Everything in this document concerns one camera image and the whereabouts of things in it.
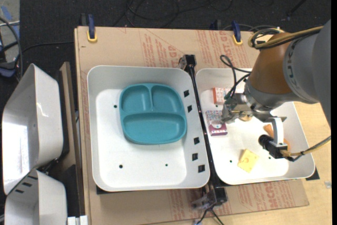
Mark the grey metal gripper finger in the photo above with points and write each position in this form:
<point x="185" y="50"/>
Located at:
<point x="224" y="118"/>
<point x="233" y="118"/>

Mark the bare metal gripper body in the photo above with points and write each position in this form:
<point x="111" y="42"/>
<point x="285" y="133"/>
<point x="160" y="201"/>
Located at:
<point x="238" y="105"/>

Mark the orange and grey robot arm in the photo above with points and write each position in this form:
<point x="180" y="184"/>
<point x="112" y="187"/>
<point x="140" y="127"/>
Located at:
<point x="295" y="68"/>

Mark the pink and purple carton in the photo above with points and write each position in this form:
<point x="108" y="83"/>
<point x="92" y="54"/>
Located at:
<point x="218" y="129"/>

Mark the tan round biscuit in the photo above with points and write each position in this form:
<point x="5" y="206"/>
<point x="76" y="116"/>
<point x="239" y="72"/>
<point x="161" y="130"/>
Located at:
<point x="246" y="118"/>

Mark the orange and white carton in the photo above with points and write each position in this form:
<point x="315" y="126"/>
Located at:
<point x="218" y="95"/>

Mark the thin black rod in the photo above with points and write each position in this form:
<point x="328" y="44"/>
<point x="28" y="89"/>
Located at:
<point x="205" y="134"/>

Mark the yellow cheese wedge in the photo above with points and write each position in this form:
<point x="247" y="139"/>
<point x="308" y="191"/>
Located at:
<point x="248" y="160"/>

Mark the blue divided plate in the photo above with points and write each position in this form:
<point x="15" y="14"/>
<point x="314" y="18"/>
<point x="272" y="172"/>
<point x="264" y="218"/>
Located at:
<point x="152" y="116"/>

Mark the brown cardboard board red print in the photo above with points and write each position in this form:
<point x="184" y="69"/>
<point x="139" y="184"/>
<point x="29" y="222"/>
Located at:
<point x="126" y="47"/>

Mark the black cylinder on white bracket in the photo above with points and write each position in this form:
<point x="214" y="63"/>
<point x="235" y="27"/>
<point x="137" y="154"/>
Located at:
<point x="276" y="139"/>

